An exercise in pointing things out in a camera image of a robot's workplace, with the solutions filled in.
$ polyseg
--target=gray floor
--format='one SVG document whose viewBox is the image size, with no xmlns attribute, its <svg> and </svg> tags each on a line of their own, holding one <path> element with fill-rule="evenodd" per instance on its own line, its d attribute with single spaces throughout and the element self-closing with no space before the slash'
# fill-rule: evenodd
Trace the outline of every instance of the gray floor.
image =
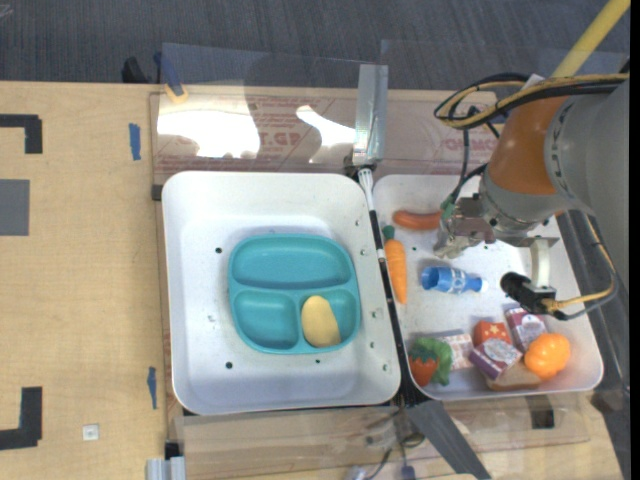
<svg viewBox="0 0 640 480">
<path fill-rule="evenodd" d="M 172 43 L 178 50 L 194 45 L 183 50 L 190 55 L 213 49 L 207 62 L 194 64 L 193 81 L 253 76 L 255 83 L 353 86 L 345 61 L 382 61 L 392 88 L 458 89 L 498 71 L 550 74 L 607 1 L 0 0 L 0 80 L 121 82 L 132 56 L 154 79 L 153 55 Z M 618 69 L 630 37 L 627 12 L 590 62 Z M 255 53 L 238 51 L 280 56 L 256 74 Z M 310 67 L 300 56 L 334 60 Z M 298 78 L 294 58 L 307 70 Z M 628 298 L 615 308 L 622 315 L 616 325 L 626 322 L 625 311 Z M 598 325 L 605 334 L 616 329 Z M 609 341 L 619 347 L 615 336 Z M 613 353 L 628 368 L 628 351 Z M 628 393 L 616 405 L 620 379 L 605 380 L 599 407 L 630 477 Z"/>
</svg>

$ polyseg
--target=white square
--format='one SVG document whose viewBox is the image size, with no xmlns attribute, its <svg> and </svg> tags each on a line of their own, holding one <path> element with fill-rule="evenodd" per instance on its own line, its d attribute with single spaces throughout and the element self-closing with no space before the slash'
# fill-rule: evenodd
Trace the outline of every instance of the white square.
<svg viewBox="0 0 640 480">
<path fill-rule="evenodd" d="M 84 441 L 97 441 L 100 439 L 100 425 L 92 423 L 82 427 L 82 439 Z"/>
</svg>

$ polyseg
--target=gray square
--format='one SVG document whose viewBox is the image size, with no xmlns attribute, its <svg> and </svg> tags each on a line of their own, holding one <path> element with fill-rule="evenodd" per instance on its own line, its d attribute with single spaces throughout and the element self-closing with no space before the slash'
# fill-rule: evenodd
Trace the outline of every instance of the gray square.
<svg viewBox="0 0 640 480">
<path fill-rule="evenodd" d="M 0 180 L 0 236 L 29 235 L 29 180 Z"/>
</svg>

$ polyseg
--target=toy orange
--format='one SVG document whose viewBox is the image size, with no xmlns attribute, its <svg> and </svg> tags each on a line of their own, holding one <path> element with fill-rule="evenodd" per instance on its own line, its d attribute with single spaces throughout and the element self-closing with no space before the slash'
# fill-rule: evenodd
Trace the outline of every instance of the toy orange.
<svg viewBox="0 0 640 480">
<path fill-rule="evenodd" d="M 544 333 L 531 342 L 524 355 L 524 364 L 543 380 L 555 377 L 571 357 L 569 340 L 558 333 Z"/>
</svg>

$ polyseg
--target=small box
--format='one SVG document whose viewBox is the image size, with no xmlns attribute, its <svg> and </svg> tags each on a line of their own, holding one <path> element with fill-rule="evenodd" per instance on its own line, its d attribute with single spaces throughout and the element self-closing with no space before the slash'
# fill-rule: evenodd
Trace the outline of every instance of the small box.
<svg viewBox="0 0 640 480">
<path fill-rule="evenodd" d="M 451 371 L 472 368 L 473 364 L 469 361 L 469 354 L 473 350 L 473 341 L 468 333 L 452 334 L 450 336 L 442 336 L 438 338 L 449 344 L 453 350 L 453 366 Z"/>
<path fill-rule="evenodd" d="M 547 332 L 547 326 L 540 315 L 534 315 L 522 308 L 508 309 L 504 316 L 513 334 L 513 344 L 521 352 L 526 352 L 533 340 Z"/>
<path fill-rule="evenodd" d="M 473 330 L 473 344 L 477 347 L 491 338 L 506 341 L 511 345 L 511 337 L 504 323 L 480 320 Z"/>
<path fill-rule="evenodd" d="M 493 380 L 496 380 L 502 372 L 508 370 L 521 358 L 522 352 L 499 338 L 488 339 L 469 354 L 469 361 Z"/>
</svg>

